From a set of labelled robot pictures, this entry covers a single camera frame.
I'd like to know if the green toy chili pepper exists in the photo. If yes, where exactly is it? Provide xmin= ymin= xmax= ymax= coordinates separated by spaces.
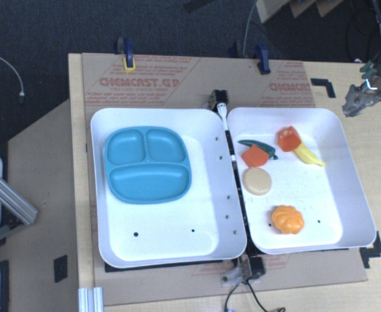
xmin=237 ymin=139 xmax=279 ymax=161

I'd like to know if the white plastic tray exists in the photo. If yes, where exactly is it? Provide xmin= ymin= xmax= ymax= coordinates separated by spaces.
xmin=226 ymin=107 xmax=377 ymax=255
xmin=90 ymin=107 xmax=248 ymax=269

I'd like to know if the thin black and white rod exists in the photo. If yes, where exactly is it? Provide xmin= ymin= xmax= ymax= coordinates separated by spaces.
xmin=216 ymin=102 xmax=253 ymax=258

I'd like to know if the orange toy carrot piece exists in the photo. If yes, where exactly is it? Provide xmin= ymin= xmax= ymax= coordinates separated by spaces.
xmin=241 ymin=144 xmax=269 ymax=168

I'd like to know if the beige round biscuit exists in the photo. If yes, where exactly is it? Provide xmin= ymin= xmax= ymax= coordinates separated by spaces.
xmin=242 ymin=167 xmax=272 ymax=196

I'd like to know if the orange red spotted toy chunk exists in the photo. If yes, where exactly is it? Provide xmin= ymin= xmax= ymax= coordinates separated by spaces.
xmin=277 ymin=125 xmax=301 ymax=153

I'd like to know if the blue divided plate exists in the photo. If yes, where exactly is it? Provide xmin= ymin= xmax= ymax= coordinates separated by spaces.
xmin=104 ymin=125 xmax=192 ymax=205

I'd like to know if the brown cardboard board red print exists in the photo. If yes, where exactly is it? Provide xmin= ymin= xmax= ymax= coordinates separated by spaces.
xmin=81 ymin=53 xmax=369 ymax=307

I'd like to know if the yellow banana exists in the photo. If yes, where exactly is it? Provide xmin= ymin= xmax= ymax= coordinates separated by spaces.
xmin=293 ymin=141 xmax=326 ymax=168

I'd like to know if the orange toy pumpkin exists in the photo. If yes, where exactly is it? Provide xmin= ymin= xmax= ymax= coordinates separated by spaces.
xmin=270 ymin=205 xmax=306 ymax=235

